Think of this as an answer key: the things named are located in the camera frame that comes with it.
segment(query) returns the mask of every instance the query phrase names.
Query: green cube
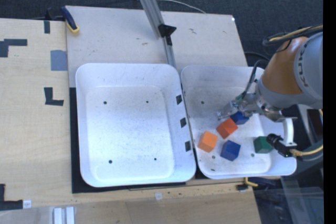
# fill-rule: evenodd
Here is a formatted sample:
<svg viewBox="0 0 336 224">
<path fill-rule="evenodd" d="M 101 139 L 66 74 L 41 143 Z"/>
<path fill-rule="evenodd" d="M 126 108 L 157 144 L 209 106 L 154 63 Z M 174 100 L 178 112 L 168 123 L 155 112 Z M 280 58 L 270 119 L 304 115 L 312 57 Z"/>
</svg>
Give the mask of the green cube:
<svg viewBox="0 0 336 224">
<path fill-rule="evenodd" d="M 265 136 L 259 136 L 253 140 L 254 150 L 256 153 L 269 153 L 273 150 L 272 146 L 267 143 Z"/>
</svg>

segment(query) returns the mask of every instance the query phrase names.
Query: white cable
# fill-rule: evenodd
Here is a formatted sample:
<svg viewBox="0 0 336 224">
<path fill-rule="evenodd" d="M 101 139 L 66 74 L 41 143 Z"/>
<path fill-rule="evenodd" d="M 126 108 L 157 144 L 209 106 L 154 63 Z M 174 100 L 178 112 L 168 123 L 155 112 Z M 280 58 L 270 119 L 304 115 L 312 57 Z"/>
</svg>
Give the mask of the white cable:
<svg viewBox="0 0 336 224">
<path fill-rule="evenodd" d="M 198 10 L 199 12 L 206 14 L 205 11 L 203 11 L 203 10 L 201 10 L 201 9 L 199 9 L 199 8 L 193 7 L 193 6 L 191 6 L 191 5 L 185 4 L 185 3 L 180 2 L 180 1 L 176 1 L 176 0 L 157 0 L 157 1 L 170 1 L 170 2 L 175 2 L 175 3 L 178 3 L 178 4 L 185 5 L 185 6 L 189 7 L 189 8 L 194 8 L 194 9 Z"/>
</svg>

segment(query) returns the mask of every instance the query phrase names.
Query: blue square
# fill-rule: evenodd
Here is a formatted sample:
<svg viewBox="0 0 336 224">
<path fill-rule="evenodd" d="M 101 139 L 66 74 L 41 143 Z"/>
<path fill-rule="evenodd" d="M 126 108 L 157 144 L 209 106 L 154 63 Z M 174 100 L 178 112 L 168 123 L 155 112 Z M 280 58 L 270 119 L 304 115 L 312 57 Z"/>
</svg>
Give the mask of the blue square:
<svg viewBox="0 0 336 224">
<path fill-rule="evenodd" d="M 230 118 L 237 124 L 242 125 L 248 121 L 248 117 L 245 117 L 240 111 L 237 111 L 235 114 L 231 115 Z"/>
<path fill-rule="evenodd" d="M 240 145 L 228 140 L 222 147 L 221 157 L 228 159 L 229 161 L 234 161 L 239 154 Z"/>
</svg>

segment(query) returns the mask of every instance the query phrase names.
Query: robotic arm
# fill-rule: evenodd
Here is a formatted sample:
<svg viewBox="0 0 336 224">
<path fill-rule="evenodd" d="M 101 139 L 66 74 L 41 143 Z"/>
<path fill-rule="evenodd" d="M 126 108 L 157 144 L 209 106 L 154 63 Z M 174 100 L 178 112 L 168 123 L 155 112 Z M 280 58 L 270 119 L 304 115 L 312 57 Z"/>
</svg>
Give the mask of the robotic arm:
<svg viewBox="0 0 336 224">
<path fill-rule="evenodd" d="M 254 113 L 264 115 L 274 122 L 282 122 L 285 137 L 269 134 L 267 141 L 278 152 L 292 156 L 296 147 L 293 130 L 281 110 L 294 104 L 305 104 L 313 109 L 323 109 L 323 26 L 308 27 L 284 36 L 272 36 L 266 43 L 282 45 L 271 58 L 259 80 L 253 68 L 245 91 L 230 101 L 218 113 L 218 119 L 240 111 L 245 117 Z M 254 90 L 249 88 L 255 83 Z"/>
</svg>

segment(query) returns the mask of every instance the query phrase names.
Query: blue and yellow clamp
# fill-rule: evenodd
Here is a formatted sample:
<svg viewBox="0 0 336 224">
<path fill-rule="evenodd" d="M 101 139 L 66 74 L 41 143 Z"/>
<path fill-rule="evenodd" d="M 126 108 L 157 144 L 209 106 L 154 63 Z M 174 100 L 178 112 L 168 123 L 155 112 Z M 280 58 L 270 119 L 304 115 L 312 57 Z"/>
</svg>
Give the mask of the blue and yellow clamp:
<svg viewBox="0 0 336 224">
<path fill-rule="evenodd" d="M 69 13 L 69 11 L 67 10 L 67 8 L 62 7 L 61 8 L 61 12 L 62 12 L 63 17 L 66 20 L 66 24 L 67 24 L 67 27 L 69 28 L 69 30 L 71 32 L 73 32 L 74 34 L 78 33 L 79 27 L 75 23 L 75 20 L 73 19 L 72 15 Z"/>
</svg>

